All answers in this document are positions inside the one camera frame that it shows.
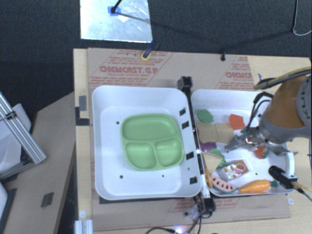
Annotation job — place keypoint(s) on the orange red toy chunk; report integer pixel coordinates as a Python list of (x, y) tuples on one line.
[(237, 122)]

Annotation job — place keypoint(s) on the purple toy grapes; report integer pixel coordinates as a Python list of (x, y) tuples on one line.
[(207, 146)]

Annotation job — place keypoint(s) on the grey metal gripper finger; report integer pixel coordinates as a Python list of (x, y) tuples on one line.
[(237, 138), (231, 147)]

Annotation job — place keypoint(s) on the red and green toy strawberry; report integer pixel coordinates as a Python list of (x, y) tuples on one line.
[(261, 152)]

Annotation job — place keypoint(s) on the tan and green toy sandwich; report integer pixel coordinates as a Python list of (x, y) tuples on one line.
[(211, 160)]

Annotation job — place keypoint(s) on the thin black and white rod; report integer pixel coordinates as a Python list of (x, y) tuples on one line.
[(192, 121)]

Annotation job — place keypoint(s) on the black cylinder on white bracket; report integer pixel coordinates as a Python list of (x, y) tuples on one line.
[(280, 175)]

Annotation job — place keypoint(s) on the white plastic tray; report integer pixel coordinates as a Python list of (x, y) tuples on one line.
[(258, 169), (109, 155)]

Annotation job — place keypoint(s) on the white and orange small carton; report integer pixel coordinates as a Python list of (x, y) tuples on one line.
[(235, 170)]

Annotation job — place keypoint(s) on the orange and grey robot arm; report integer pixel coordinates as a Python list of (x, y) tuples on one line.
[(282, 106)]

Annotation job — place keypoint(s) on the green divided plate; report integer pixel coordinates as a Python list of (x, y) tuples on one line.
[(151, 140)]

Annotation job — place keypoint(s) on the brown cardboard board red print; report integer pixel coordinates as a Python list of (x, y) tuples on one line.
[(136, 67)]

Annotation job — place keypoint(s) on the orange toy sausage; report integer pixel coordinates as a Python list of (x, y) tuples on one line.
[(208, 177)]

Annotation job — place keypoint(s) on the green dotted toy vegetable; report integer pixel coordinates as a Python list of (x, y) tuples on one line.
[(204, 115)]

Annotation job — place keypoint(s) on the tan toy bread slice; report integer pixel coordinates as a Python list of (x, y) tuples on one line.
[(206, 131), (223, 131)]

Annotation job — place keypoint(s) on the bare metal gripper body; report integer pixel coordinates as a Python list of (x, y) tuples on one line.
[(256, 136)]

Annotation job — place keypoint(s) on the pink toy watermelon slice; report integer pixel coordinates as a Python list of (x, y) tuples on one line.
[(222, 185)]

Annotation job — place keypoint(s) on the orange toy carrot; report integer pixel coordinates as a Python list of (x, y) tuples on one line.
[(256, 186)]

